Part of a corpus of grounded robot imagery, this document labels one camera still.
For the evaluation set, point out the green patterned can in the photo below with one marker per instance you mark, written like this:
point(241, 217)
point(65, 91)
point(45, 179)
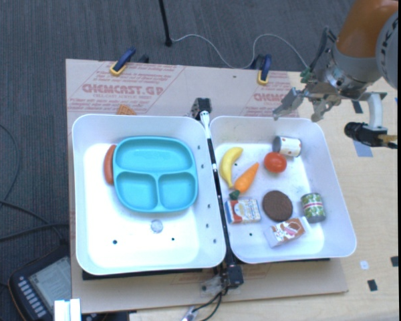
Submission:
point(313, 207)

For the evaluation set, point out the orange carrot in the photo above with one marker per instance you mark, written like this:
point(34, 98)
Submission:
point(247, 179)

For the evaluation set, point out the white can with red dots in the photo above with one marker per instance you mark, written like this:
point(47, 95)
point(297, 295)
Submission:
point(289, 146)

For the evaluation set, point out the orange tomato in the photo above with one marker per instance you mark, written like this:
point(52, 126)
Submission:
point(275, 162)

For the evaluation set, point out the orange and white carton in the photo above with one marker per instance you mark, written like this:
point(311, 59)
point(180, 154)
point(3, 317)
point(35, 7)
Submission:
point(243, 211)

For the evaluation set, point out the white plastic tray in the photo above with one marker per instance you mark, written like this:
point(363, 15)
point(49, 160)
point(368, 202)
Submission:
point(317, 242)
point(143, 246)

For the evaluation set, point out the brown cardboard board red print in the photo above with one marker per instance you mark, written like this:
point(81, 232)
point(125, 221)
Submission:
point(187, 82)

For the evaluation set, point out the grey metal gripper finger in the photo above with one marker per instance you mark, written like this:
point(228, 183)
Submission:
point(289, 102)
point(322, 109)

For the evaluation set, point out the brown and pink carton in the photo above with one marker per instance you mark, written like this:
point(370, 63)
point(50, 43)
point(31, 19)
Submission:
point(285, 232)

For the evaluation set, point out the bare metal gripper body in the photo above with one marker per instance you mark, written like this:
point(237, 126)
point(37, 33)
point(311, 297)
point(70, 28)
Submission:
point(334, 85)

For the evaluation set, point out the yellow banana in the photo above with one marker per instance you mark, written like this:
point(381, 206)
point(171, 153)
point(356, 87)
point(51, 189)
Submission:
point(228, 162)

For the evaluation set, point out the thin black and white rod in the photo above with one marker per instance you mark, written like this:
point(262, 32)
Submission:
point(214, 166)

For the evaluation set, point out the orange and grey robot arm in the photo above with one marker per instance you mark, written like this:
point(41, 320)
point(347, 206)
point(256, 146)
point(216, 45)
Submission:
point(357, 18)

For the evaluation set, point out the orange sausage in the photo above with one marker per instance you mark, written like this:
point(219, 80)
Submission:
point(108, 166)

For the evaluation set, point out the black cylinder on white bracket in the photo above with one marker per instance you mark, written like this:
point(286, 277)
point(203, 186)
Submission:
point(364, 134)

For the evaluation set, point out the brown round biscuit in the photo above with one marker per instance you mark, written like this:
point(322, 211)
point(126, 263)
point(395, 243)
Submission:
point(277, 206)

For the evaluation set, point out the blue divided plate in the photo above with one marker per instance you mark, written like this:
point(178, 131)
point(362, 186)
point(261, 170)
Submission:
point(153, 159)

